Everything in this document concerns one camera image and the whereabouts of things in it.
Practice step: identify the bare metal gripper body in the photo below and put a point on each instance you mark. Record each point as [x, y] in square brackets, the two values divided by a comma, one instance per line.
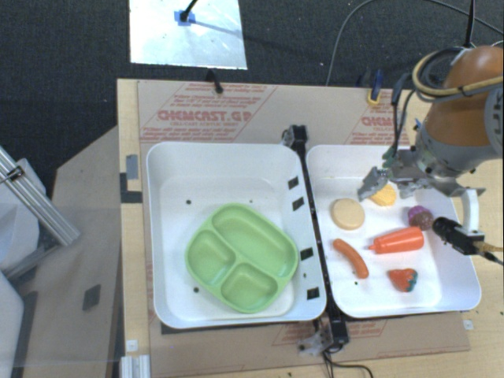
[407, 167]

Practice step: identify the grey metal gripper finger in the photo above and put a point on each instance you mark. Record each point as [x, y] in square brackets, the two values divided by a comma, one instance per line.
[411, 187]
[372, 183]

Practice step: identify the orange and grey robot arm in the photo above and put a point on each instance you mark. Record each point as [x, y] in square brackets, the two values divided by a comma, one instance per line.
[460, 104]

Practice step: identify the yellow toy bread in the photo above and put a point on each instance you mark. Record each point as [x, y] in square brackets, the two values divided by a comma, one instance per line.
[386, 197]

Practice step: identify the purple grapes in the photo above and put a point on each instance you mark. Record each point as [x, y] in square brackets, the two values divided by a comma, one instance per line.
[419, 217]

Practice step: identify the beige round biscuit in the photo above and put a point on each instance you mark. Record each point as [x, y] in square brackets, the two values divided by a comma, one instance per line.
[347, 214]

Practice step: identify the orange squeeze bottle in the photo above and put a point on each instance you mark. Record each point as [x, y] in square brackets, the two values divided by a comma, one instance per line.
[401, 240]

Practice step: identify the thin black rod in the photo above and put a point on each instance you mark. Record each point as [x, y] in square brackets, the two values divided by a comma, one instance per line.
[317, 227]

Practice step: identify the orange sausage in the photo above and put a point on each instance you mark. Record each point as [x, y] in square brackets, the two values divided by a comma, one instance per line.
[352, 257]

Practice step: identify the red strawberry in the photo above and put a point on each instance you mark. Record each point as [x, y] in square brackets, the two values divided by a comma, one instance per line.
[401, 280]

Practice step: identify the white plastic tray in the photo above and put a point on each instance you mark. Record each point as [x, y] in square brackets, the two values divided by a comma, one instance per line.
[393, 301]
[220, 171]

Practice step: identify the green divided plate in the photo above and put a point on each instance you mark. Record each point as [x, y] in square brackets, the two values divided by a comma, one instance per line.
[252, 230]

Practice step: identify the brown cardboard board red print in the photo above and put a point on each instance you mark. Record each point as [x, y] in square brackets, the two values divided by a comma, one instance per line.
[220, 112]

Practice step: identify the black cylinder on white bracket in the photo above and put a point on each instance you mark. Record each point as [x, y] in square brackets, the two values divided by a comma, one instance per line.
[456, 234]

